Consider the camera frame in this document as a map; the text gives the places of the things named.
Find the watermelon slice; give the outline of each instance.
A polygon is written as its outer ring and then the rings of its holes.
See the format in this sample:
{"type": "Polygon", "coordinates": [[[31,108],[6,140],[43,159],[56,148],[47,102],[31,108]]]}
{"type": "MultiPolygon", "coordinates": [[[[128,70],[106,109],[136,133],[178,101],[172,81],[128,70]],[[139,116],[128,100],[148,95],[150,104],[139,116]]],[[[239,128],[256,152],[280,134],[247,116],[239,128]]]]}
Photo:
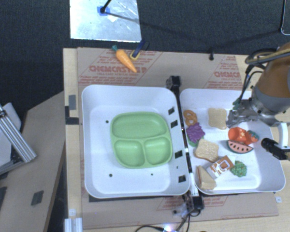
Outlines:
{"type": "Polygon", "coordinates": [[[253,150],[253,147],[234,140],[228,140],[227,146],[231,151],[239,154],[248,153],[249,151],[253,150]]]}

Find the cardboard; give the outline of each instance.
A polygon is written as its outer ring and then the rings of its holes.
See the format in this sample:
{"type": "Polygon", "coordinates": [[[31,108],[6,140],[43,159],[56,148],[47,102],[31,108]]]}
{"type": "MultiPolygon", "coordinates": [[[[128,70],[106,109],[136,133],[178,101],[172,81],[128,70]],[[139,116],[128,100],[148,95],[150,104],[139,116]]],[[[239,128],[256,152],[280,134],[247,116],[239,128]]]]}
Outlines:
{"type": "MultiPolygon", "coordinates": [[[[78,48],[78,92],[91,84],[163,87],[171,75],[181,77],[185,88],[242,88],[236,57],[215,55],[210,61],[207,54],[141,52],[135,62],[137,73],[123,67],[109,49],[78,48]]],[[[174,210],[181,207],[181,196],[141,199],[98,200],[91,198],[84,187],[84,157],[81,101],[78,99],[80,121],[81,202],[84,229],[123,227],[143,224],[180,222],[174,210]]],[[[230,218],[277,216],[273,193],[207,196],[205,209],[192,221],[230,218]]]]}

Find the toy food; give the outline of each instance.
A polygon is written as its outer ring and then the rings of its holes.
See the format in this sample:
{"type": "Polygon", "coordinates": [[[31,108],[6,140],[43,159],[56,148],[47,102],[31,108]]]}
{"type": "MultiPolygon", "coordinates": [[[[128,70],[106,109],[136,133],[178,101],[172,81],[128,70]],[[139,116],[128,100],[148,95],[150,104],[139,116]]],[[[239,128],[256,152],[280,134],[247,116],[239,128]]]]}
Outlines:
{"type": "Polygon", "coordinates": [[[206,171],[214,179],[220,177],[222,174],[231,169],[235,164],[234,156],[224,156],[223,158],[216,161],[214,164],[209,166],[206,171]]]}
{"type": "Polygon", "coordinates": [[[197,115],[193,111],[185,110],[183,114],[186,119],[185,120],[186,125],[191,126],[198,122],[197,115]]]}
{"type": "Polygon", "coordinates": [[[127,68],[136,73],[136,68],[124,50],[119,50],[116,45],[112,46],[112,50],[116,52],[116,58],[127,68]]]}
{"type": "Polygon", "coordinates": [[[246,130],[240,127],[230,128],[228,131],[228,138],[230,140],[244,143],[247,140],[245,133],[246,130]]]}
{"type": "Polygon", "coordinates": [[[212,127],[217,127],[221,130],[227,128],[226,119],[227,111],[223,108],[209,108],[208,109],[208,124],[212,127]]]}
{"type": "Polygon", "coordinates": [[[198,147],[194,149],[193,154],[197,158],[215,162],[218,159],[218,149],[217,144],[202,138],[199,140],[198,147]]]}
{"type": "Polygon", "coordinates": [[[189,126],[186,129],[186,133],[188,136],[188,142],[193,147],[196,147],[198,145],[198,141],[205,135],[205,132],[202,130],[199,123],[189,126]]]}
{"type": "Polygon", "coordinates": [[[235,153],[239,153],[239,154],[248,153],[249,151],[253,150],[253,147],[250,147],[244,143],[237,142],[234,140],[228,140],[227,147],[231,151],[233,151],[235,153]]]}
{"type": "Polygon", "coordinates": [[[246,141],[244,142],[244,144],[246,144],[246,145],[249,145],[251,143],[255,143],[259,140],[259,136],[251,130],[246,131],[245,136],[246,136],[246,141]]]}
{"type": "Polygon", "coordinates": [[[230,169],[230,171],[238,177],[243,177],[247,174],[247,167],[241,161],[236,160],[235,165],[230,169]]]}
{"type": "Polygon", "coordinates": [[[199,177],[199,188],[212,190],[216,187],[216,181],[202,166],[197,167],[197,174],[199,177]]]}

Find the white tray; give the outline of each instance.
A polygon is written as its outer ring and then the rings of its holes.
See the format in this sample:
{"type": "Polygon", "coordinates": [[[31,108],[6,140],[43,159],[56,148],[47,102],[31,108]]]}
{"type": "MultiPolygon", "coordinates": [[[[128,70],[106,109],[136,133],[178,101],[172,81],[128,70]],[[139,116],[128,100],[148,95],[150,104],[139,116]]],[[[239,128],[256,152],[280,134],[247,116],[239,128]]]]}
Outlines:
{"type": "Polygon", "coordinates": [[[175,95],[161,87],[91,85],[82,93],[85,186],[96,198],[181,195],[189,186],[175,95]],[[155,112],[169,125],[173,156],[159,167],[130,169],[115,158],[110,138],[112,119],[127,112],[155,112]],[[174,121],[178,125],[171,128],[174,121]]]}
{"type": "MultiPolygon", "coordinates": [[[[256,132],[260,139],[253,143],[254,150],[246,154],[236,154],[229,151],[226,147],[228,139],[228,129],[220,130],[208,125],[208,108],[224,108],[229,114],[232,109],[232,102],[240,95],[240,91],[215,90],[215,89],[185,89],[180,95],[183,111],[190,109],[197,114],[198,122],[205,132],[204,139],[219,145],[218,155],[234,155],[236,159],[242,161],[247,166],[247,175],[237,177],[230,171],[216,179],[217,186],[213,190],[200,189],[205,194],[236,194],[247,192],[272,192],[280,191],[285,186],[285,176],[278,159],[267,152],[261,146],[261,140],[265,137],[272,139],[270,128],[261,121],[243,122],[238,126],[245,130],[256,132]]],[[[251,92],[244,94],[244,99],[249,98],[251,92]]],[[[193,155],[193,147],[189,146],[192,169],[194,174],[197,166],[207,168],[210,162],[196,158],[193,155]]]]}

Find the toy bread slice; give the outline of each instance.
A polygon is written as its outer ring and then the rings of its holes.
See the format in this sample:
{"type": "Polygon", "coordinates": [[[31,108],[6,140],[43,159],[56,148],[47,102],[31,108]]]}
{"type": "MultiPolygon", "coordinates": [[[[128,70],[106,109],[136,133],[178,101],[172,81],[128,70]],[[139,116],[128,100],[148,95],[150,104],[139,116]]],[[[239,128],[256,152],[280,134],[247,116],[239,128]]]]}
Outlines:
{"type": "Polygon", "coordinates": [[[208,124],[211,127],[217,127],[221,130],[227,128],[227,111],[223,108],[209,108],[208,109],[208,124]]]}
{"type": "Polygon", "coordinates": [[[217,144],[201,138],[198,147],[194,150],[193,154],[197,158],[216,162],[218,160],[218,149],[219,146],[217,144]]]}
{"type": "Polygon", "coordinates": [[[202,166],[197,167],[197,173],[199,177],[199,188],[212,190],[216,187],[216,181],[202,166]]]}

